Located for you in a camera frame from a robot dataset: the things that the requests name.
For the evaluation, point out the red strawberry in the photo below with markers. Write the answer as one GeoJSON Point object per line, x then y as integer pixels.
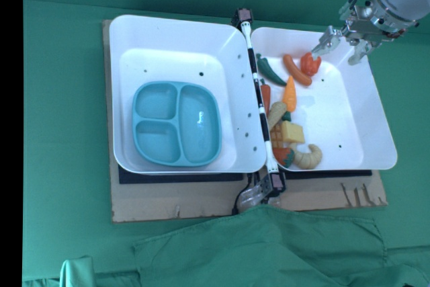
{"type": "Point", "coordinates": [283, 156]}

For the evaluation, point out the white plastic tray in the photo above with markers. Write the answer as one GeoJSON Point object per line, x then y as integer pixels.
{"type": "Point", "coordinates": [339, 117]}
{"type": "Point", "coordinates": [174, 53]}

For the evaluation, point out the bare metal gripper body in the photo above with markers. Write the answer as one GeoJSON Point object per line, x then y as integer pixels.
{"type": "Point", "coordinates": [367, 23]}

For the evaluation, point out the blue divided plate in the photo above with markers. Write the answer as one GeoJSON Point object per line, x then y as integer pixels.
{"type": "Point", "coordinates": [198, 124]}

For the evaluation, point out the yellow cheese wedge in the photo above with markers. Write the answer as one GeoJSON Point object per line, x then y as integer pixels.
{"type": "Point", "coordinates": [293, 132]}

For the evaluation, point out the tan bread loaf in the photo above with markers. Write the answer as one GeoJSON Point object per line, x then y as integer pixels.
{"type": "Point", "coordinates": [276, 112]}

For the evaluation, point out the thin orange carrot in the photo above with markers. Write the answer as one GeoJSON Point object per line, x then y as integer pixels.
{"type": "Point", "coordinates": [265, 95]}

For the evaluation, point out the black and white thin rod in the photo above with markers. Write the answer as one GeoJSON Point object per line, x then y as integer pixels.
{"type": "Point", "coordinates": [260, 97]}

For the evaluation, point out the brown cardboard board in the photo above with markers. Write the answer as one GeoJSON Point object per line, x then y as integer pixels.
{"type": "Point", "coordinates": [188, 198]}

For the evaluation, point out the thick orange carrot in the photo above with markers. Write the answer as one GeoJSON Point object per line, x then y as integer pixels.
{"type": "Point", "coordinates": [290, 95]}

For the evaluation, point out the yellow waffle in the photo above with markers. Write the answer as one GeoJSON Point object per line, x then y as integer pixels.
{"type": "Point", "coordinates": [277, 137]}

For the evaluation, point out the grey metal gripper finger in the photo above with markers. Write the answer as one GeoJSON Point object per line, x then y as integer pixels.
{"type": "Point", "coordinates": [327, 40]}
{"type": "Point", "coordinates": [361, 49]}

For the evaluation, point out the green chili pepper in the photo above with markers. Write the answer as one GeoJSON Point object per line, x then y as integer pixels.
{"type": "Point", "coordinates": [268, 70]}

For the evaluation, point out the green cloth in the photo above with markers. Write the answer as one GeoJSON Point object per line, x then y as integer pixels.
{"type": "Point", "coordinates": [268, 252]}

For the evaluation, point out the orange sausage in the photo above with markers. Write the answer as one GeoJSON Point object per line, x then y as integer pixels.
{"type": "Point", "coordinates": [295, 72]}

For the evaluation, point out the red bell pepper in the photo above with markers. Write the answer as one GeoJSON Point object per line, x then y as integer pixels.
{"type": "Point", "coordinates": [309, 66]}

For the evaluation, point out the tan croissant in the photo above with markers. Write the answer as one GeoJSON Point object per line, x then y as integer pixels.
{"type": "Point", "coordinates": [307, 159]}

